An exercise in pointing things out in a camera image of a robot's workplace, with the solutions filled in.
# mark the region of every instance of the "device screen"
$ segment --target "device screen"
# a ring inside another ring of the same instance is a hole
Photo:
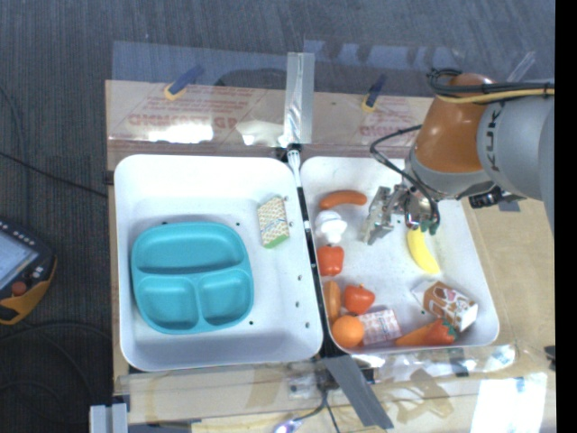
[[[0,289],[37,256],[35,250],[0,232]]]

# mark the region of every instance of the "yellow cable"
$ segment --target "yellow cable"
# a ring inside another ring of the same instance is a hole
[[[554,88],[534,88],[528,90],[488,93],[487,95],[477,95],[475,97],[446,97],[443,95],[437,95],[437,97],[439,99],[442,99],[443,101],[446,101],[447,103],[461,104],[461,103],[487,103],[498,99],[506,99],[512,97],[535,97],[541,95],[553,96],[554,94],[555,94]]]

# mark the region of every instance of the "multimeter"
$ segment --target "multimeter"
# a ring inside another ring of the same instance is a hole
[[[0,324],[16,324],[42,299],[56,255],[41,239],[0,216]]]

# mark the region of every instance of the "banana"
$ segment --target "banana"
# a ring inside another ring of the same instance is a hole
[[[408,230],[407,244],[413,260],[419,267],[431,274],[437,274],[441,271],[435,257],[426,246],[425,233],[420,228]]]

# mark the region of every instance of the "teal plate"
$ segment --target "teal plate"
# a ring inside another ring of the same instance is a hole
[[[165,334],[231,327],[252,309],[254,285],[246,247],[221,223],[147,229],[134,242],[131,276],[142,318]]]

